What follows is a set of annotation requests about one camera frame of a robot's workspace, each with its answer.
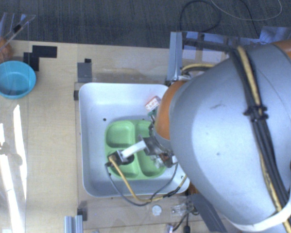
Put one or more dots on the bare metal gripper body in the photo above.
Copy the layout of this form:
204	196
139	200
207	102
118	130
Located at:
153	145

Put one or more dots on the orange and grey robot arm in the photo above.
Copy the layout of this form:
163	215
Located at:
227	130

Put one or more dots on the green divided plate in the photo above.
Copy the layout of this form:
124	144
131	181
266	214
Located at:
119	133

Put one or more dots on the red and white packet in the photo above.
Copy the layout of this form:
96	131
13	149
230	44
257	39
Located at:
153	103

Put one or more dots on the small silver can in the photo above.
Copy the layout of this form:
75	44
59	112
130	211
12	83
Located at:
157	210

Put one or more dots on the clear plastic bottle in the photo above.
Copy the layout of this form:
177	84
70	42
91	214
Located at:
181	207

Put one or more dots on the white plastic tray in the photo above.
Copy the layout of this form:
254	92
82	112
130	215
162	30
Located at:
96	101

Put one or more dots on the blue bowl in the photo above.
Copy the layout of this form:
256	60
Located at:
12	80

